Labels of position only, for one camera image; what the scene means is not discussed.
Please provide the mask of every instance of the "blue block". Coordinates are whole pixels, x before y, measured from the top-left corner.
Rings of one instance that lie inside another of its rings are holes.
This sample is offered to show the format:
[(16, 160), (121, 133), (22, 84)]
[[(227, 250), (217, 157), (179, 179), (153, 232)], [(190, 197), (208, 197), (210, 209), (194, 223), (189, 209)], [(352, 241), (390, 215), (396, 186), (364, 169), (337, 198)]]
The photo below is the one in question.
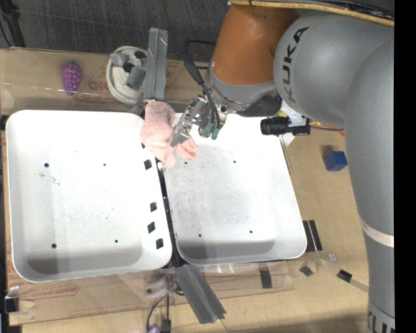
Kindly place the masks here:
[(325, 166), (328, 171), (339, 171), (347, 166), (345, 153), (341, 151), (332, 151), (324, 156)]

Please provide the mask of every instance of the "purple grapes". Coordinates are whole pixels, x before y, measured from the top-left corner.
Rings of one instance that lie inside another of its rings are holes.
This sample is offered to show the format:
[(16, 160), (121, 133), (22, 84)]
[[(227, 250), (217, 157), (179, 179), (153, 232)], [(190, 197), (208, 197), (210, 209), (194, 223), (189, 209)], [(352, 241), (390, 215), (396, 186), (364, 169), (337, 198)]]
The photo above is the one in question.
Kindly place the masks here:
[(72, 96), (75, 92), (78, 91), (78, 86), (82, 81), (82, 68), (80, 65), (71, 62), (65, 64), (62, 68), (62, 80), (63, 88), (65, 92)]

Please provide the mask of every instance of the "pink cloth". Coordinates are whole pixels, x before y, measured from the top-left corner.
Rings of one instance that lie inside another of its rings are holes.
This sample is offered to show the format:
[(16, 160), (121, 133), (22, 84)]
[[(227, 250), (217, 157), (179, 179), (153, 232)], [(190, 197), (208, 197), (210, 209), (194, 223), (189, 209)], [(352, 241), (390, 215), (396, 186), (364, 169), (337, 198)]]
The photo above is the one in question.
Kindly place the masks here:
[(162, 101), (150, 102), (145, 107), (145, 122), (140, 130), (142, 143), (168, 168), (175, 165), (174, 151), (190, 161), (196, 159), (197, 153), (197, 145), (191, 138), (175, 148), (168, 145), (173, 134), (174, 118), (175, 111), (169, 104)]

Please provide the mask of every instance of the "hole in bin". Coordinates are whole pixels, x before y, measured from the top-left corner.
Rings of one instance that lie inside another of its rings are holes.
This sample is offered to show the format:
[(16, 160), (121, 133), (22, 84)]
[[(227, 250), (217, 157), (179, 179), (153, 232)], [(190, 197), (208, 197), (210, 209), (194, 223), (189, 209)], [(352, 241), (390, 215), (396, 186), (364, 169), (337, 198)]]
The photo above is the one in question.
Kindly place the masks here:
[(148, 233), (151, 233), (153, 230), (155, 230), (155, 223), (154, 222), (151, 222), (148, 225)]
[(153, 164), (151, 163), (149, 159), (144, 161), (144, 165), (145, 165), (145, 170), (148, 170), (149, 168), (153, 166)]
[(155, 241), (156, 249), (160, 249), (163, 246), (164, 246), (164, 240), (162, 238), (159, 238), (157, 241)]

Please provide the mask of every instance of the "yellow cable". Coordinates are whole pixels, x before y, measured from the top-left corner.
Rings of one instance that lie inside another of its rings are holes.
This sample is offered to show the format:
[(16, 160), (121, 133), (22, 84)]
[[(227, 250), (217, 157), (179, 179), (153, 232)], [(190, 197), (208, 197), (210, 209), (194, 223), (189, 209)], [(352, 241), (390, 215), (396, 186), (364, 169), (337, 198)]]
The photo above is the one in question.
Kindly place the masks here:
[[(249, 6), (250, 2), (248, 0), (228, 0), (234, 5), (243, 5)], [(361, 12), (351, 11), (347, 9), (334, 8), (332, 6), (324, 6), (316, 3), (283, 3), (276, 1), (258, 1), (252, 0), (251, 4), (253, 6), (261, 6), (265, 8), (292, 8), (292, 9), (305, 9), (305, 10), (318, 10), (324, 12), (332, 12), (337, 15), (344, 15), (349, 17), (354, 17), (357, 19), (363, 19), (365, 21), (375, 22), (388, 27), (395, 27), (395, 22), (389, 19), (383, 19), (382, 17), (367, 15)]]

